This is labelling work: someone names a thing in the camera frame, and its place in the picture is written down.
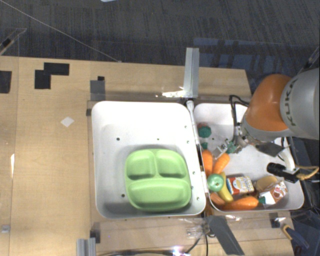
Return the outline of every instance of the toy banana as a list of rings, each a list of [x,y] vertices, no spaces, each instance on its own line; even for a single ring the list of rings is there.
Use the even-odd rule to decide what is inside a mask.
[[[231,203],[234,200],[234,198],[232,197],[232,195],[230,194],[230,192],[227,188],[226,174],[223,171],[220,173],[220,175],[223,177],[224,184],[223,184],[222,189],[217,193],[226,203]]]

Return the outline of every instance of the green divided plate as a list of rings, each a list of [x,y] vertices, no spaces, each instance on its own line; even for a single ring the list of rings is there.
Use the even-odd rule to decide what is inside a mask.
[[[168,149],[131,153],[125,162],[125,188],[130,203],[146,212],[180,209],[191,199],[187,164]]]

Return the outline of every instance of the wooden countertop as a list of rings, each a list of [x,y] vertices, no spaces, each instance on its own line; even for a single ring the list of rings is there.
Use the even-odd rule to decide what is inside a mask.
[[[44,62],[70,64],[69,76],[52,75],[50,90],[34,89],[35,70],[43,70]],[[9,168],[8,152],[15,153],[13,186],[11,177],[0,176],[7,181],[0,185],[1,202],[10,204],[12,198],[11,220],[10,207],[6,212],[0,208],[0,224],[10,222],[11,225],[9,234],[0,234],[0,254],[76,255],[77,239],[87,239],[91,229],[86,117],[90,80],[105,77],[106,94],[161,95],[161,92],[179,90],[183,85],[184,67],[0,56],[0,70],[13,72],[11,92],[0,94],[2,122],[9,127],[15,127],[16,122],[16,130],[6,135],[14,147],[6,148],[6,159],[0,158]],[[220,68],[200,68],[199,94],[221,101],[229,94],[247,99],[251,96],[244,70]],[[74,120],[69,127],[61,124],[66,117]],[[281,214],[286,223],[292,225],[289,213]],[[291,243],[281,230],[271,228],[266,220],[259,223],[260,218],[261,215],[244,215],[245,221],[231,225],[246,255],[293,255]],[[144,246],[144,229],[150,227],[142,226],[130,233],[125,228],[113,230],[113,225],[120,223],[106,222],[104,229],[112,233],[113,240],[97,245],[99,252],[103,252],[104,247],[110,250],[112,244],[119,249],[119,239],[129,247]],[[181,236],[177,242],[192,245],[193,240],[185,238],[185,226],[178,226],[171,232]],[[192,255],[204,255],[204,242],[199,244]],[[225,255],[216,238],[209,239],[209,252]]]

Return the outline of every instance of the black tape marking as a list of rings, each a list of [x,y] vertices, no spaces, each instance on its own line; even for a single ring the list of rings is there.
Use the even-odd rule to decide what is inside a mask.
[[[8,45],[10,45],[11,40],[10,38],[7,38],[6,40],[4,40],[1,44],[3,45],[3,47],[7,47]]]
[[[91,109],[91,108],[87,108],[85,115],[86,115],[87,117],[91,117],[91,112],[92,112],[92,109]]]
[[[34,89],[51,89],[51,75],[44,70],[35,70]]]
[[[69,76],[70,65],[66,63],[44,63],[46,75]]]
[[[11,71],[0,71],[0,94],[8,94],[11,88]]]

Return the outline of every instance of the orange carrot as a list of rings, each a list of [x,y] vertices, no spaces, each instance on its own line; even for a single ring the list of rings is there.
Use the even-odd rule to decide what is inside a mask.
[[[206,177],[209,177],[209,175],[212,173],[212,167],[214,164],[214,158],[209,150],[205,149],[202,151],[202,160],[205,175]]]
[[[212,169],[212,173],[220,174],[229,162],[230,162],[230,156],[227,153],[223,153],[215,162]]]
[[[253,196],[243,197],[231,203],[227,203],[222,207],[224,211],[242,211],[242,210],[252,210],[258,206],[263,200],[258,200]]]
[[[210,194],[210,199],[217,207],[222,207],[226,204],[226,202],[215,192]]]

